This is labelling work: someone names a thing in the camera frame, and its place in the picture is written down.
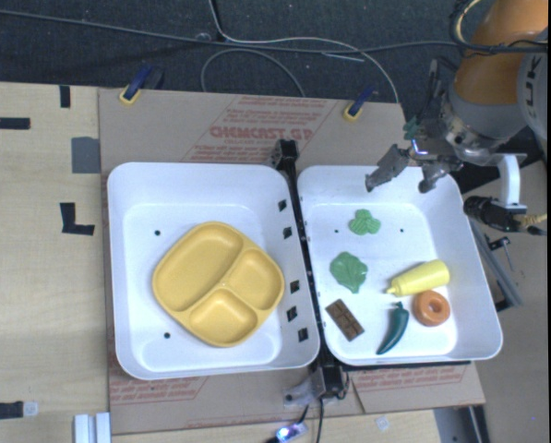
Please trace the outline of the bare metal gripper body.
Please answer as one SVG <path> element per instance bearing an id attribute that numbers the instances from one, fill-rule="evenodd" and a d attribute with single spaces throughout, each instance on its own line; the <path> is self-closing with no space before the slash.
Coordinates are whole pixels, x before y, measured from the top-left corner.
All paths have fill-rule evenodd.
<path id="1" fill-rule="evenodd" d="M 487 165 L 492 159 L 492 139 L 458 116 L 409 121 L 409 158 L 419 164 L 439 164 L 459 170 L 464 162 Z"/>

